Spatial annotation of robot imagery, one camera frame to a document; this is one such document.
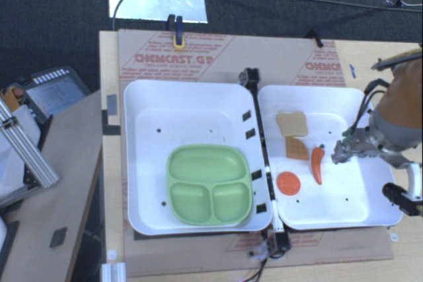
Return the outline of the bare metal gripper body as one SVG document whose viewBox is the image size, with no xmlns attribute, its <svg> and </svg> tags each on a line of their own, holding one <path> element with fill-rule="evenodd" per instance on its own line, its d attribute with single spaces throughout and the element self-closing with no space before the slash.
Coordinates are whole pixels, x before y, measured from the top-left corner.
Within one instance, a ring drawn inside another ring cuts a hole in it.
<svg viewBox="0 0 423 282">
<path fill-rule="evenodd" d="M 344 132 L 344 155 L 346 158 L 378 157 L 383 150 L 383 145 L 373 132 L 374 130 L 370 127 L 347 129 Z"/>
</svg>

